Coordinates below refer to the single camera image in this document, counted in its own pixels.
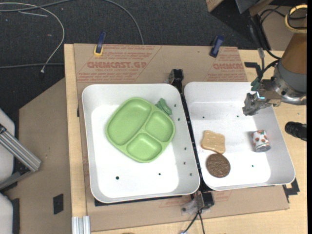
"green plate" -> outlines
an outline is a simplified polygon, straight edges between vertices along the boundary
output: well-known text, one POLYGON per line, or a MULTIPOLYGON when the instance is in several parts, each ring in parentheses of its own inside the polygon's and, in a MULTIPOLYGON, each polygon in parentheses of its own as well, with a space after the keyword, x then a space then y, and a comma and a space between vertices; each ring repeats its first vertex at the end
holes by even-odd
POLYGON ((171 142, 175 124, 157 106, 134 97, 114 112, 106 124, 105 133, 108 140, 125 155, 139 162, 151 162, 171 142))

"can label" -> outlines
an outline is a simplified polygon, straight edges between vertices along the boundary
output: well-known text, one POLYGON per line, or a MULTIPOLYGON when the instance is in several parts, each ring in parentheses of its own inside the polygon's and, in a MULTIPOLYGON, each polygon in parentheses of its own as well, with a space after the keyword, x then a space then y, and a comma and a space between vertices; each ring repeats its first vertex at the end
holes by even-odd
POLYGON ((265 152, 271 148, 267 134, 264 130, 258 130, 252 133, 255 152, 265 152))

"wooden table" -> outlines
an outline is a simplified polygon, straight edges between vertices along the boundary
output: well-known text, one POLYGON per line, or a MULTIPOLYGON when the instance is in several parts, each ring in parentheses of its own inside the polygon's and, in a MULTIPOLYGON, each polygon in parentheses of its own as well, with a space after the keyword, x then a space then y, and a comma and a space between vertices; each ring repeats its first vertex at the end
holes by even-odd
MULTIPOLYGON (((77 87, 74 59, 74 46, 65 44, 65 78, 67 96, 67 118, 70 156, 72 216, 83 217, 87 215, 86 195, 84 188, 80 125, 77 117, 77 87)), ((278 56, 283 52, 275 51, 278 56)), ((256 50, 239 50, 243 62, 258 62, 260 59, 256 50)), ((270 56, 265 58, 266 63, 271 63, 270 56)), ((255 70, 246 68, 248 81, 255 78, 255 70)), ((269 69, 264 78, 270 78, 273 68, 269 69)), ((245 214, 229 217, 204 219, 206 233, 209 234, 304 234, 307 233, 307 143, 287 134, 284 126, 288 121, 305 123, 307 120, 306 106, 281 104, 274 108, 286 145, 291 155, 296 179, 300 192, 290 196, 290 209, 284 211, 245 214)), ((96 232, 101 234, 178 234, 188 226, 188 222, 159 224, 122 230, 96 232)), ((189 229, 189 234, 202 232, 200 221, 196 221, 189 229)))

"blue clamp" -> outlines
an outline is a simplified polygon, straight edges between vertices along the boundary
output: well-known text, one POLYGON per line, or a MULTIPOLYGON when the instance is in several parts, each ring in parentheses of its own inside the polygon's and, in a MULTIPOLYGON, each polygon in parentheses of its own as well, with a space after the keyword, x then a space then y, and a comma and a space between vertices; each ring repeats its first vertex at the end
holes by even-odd
POLYGON ((103 48, 104 48, 103 45, 104 45, 105 38, 106 38, 106 32, 102 31, 101 34, 99 35, 97 45, 94 48, 94 54, 96 56, 101 56, 103 54, 103 48))
POLYGON ((217 36, 214 40, 214 46, 213 48, 211 49, 209 55, 211 55, 212 57, 215 57, 217 56, 218 52, 219 52, 219 48, 221 46, 221 44, 223 43, 224 41, 224 37, 223 36, 217 36))

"bread slice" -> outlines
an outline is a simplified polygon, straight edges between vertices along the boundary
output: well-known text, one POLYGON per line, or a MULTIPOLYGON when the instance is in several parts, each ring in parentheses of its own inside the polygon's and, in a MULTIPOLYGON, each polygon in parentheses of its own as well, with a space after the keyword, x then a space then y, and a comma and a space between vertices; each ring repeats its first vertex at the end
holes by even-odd
POLYGON ((225 152, 225 137, 222 134, 206 130, 200 145, 203 149, 223 154, 225 152))

